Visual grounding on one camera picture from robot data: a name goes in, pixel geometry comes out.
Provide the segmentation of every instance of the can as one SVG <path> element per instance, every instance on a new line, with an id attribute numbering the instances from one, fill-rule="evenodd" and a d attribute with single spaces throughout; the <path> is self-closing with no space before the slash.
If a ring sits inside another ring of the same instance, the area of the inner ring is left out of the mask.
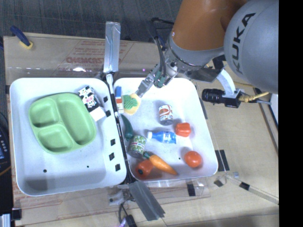
<path id="1" fill-rule="evenodd" d="M 147 139 L 142 135 L 134 135 L 130 140 L 127 153 L 134 158 L 141 158 Z"/>
<path id="2" fill-rule="evenodd" d="M 172 114 L 172 106 L 169 104 L 159 107 L 160 124 L 171 125 L 173 124 L 174 116 Z"/>

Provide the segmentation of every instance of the bottle cap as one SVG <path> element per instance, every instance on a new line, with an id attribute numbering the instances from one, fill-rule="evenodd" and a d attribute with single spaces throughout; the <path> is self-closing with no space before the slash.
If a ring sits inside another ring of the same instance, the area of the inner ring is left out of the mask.
<path id="1" fill-rule="evenodd" d="M 148 139 L 151 139 L 151 138 L 152 138 L 152 132 L 151 132 L 151 131 L 148 131 L 148 132 L 147 132 L 147 138 L 148 138 Z"/>

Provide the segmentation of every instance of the green can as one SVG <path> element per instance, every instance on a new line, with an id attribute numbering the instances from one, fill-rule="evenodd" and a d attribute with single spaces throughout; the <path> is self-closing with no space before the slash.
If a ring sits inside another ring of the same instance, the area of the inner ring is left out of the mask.
<path id="1" fill-rule="evenodd" d="M 127 153 L 134 158 L 141 158 L 147 139 L 142 135 L 134 135 L 130 140 Z"/>

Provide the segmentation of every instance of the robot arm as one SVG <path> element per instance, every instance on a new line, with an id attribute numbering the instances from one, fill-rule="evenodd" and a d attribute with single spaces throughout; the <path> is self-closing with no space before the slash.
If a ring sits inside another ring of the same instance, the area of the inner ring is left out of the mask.
<path id="1" fill-rule="evenodd" d="M 142 97 L 152 85 L 167 85 L 182 73 L 194 80 L 219 80 L 224 91 L 207 89 L 202 98 L 238 107 L 243 93 L 228 73 L 207 66 L 222 55 L 240 78 L 277 94 L 278 5 L 278 0 L 183 0 L 164 54 L 154 38 L 160 63 L 142 81 L 137 95 Z"/>

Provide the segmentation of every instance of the blue bottle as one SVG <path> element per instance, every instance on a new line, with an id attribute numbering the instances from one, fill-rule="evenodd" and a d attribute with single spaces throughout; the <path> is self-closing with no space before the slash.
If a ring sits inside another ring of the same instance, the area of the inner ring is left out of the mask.
<path id="1" fill-rule="evenodd" d="M 169 131 L 160 131 L 160 132 L 147 132 L 148 139 L 156 139 L 162 143 L 175 143 L 176 144 L 176 134 Z"/>

